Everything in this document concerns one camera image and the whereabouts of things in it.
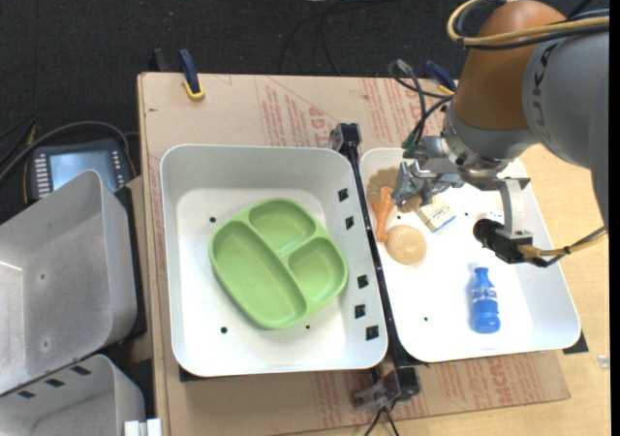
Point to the orange toy carrot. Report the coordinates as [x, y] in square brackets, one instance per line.
[382, 216]

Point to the round beige biscuit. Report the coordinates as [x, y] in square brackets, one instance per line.
[407, 245]

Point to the thin black rod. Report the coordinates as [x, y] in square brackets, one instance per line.
[382, 289]

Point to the white plastic tray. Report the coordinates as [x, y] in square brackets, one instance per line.
[194, 337]
[445, 327]

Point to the black cylinder on white bracket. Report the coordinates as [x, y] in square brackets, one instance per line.
[499, 236]

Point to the brown cardboard board, red print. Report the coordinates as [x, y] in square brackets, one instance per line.
[242, 109]

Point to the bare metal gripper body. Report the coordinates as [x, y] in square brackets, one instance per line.
[443, 163]

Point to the green divided plate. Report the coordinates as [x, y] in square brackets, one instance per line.
[261, 269]

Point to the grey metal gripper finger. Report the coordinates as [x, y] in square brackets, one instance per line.
[403, 184]
[431, 188]

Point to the blue bottle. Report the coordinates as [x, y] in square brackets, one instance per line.
[483, 301]

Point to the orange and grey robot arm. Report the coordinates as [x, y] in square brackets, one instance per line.
[504, 85]

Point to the white and yellow carton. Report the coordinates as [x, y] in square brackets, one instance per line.
[438, 216]

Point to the tan ridged biscuit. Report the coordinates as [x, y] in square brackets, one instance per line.
[377, 179]

